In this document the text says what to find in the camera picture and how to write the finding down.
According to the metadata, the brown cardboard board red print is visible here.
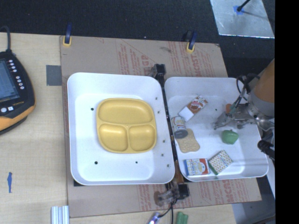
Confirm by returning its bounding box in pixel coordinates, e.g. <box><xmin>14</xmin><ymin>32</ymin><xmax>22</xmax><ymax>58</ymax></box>
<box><xmin>59</xmin><ymin>35</ymin><xmax>263</xmax><ymax>219</ymax></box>

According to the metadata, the small white can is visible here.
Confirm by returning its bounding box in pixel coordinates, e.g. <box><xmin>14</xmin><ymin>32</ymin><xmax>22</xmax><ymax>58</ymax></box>
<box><xmin>171</xmin><ymin>116</ymin><xmax>189</xmax><ymax>140</ymax></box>

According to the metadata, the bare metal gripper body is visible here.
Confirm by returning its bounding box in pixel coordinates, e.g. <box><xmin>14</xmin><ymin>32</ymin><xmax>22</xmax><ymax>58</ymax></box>
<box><xmin>230</xmin><ymin>103</ymin><xmax>275</xmax><ymax>132</ymax></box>

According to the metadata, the white and brown carton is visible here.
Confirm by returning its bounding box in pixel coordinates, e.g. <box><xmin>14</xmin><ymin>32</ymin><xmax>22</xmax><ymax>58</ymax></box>
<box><xmin>178</xmin><ymin>95</ymin><xmax>209</xmax><ymax>122</ymax></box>

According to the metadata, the green bell pepper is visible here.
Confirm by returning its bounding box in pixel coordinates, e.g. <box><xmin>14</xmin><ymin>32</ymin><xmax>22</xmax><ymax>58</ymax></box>
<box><xmin>221</xmin><ymin>129</ymin><xmax>240</xmax><ymax>146</ymax></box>

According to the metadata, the blue and red carton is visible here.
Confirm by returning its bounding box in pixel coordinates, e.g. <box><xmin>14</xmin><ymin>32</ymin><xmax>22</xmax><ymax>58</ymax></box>
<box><xmin>183</xmin><ymin>158</ymin><xmax>211</xmax><ymax>177</ymax></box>

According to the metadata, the black cylinder on white bracket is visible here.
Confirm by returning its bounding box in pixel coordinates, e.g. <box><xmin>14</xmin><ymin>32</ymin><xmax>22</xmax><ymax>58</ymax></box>
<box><xmin>256</xmin><ymin>127</ymin><xmax>276</xmax><ymax>161</ymax></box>

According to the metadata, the green patterned carton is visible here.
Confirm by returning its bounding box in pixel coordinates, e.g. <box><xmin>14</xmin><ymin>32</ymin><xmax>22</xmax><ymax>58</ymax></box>
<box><xmin>207</xmin><ymin>149</ymin><xmax>234</xmax><ymax>175</ymax></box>

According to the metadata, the black block with thin wires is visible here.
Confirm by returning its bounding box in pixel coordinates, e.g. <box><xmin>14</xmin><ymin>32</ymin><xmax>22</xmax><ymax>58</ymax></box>
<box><xmin>150</xmin><ymin>63</ymin><xmax>167</xmax><ymax>79</ymax></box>
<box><xmin>153</xmin><ymin>182</ymin><xmax>190</xmax><ymax>207</ymax></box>

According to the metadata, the white plastic tray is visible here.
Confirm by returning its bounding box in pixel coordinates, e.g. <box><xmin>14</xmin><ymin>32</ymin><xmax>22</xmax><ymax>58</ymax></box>
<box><xmin>67</xmin><ymin>72</ymin><xmax>176</xmax><ymax>186</ymax></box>
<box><xmin>164</xmin><ymin>76</ymin><xmax>270</xmax><ymax>182</ymax></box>

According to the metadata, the yellow divided plate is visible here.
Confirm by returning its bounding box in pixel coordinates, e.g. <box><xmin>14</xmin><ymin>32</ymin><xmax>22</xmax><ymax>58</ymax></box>
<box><xmin>95</xmin><ymin>98</ymin><xmax>157</xmax><ymax>154</ymax></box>

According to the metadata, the thin black and white rod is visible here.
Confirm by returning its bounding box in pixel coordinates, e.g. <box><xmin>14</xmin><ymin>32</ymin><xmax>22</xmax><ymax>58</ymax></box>
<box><xmin>157</xmin><ymin>73</ymin><xmax>179</xmax><ymax>184</ymax></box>

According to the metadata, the green ribbed toy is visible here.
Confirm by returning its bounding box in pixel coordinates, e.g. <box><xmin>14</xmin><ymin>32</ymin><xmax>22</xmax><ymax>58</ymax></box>
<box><xmin>175</xmin><ymin>211</ymin><xmax>189</xmax><ymax>224</ymax></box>

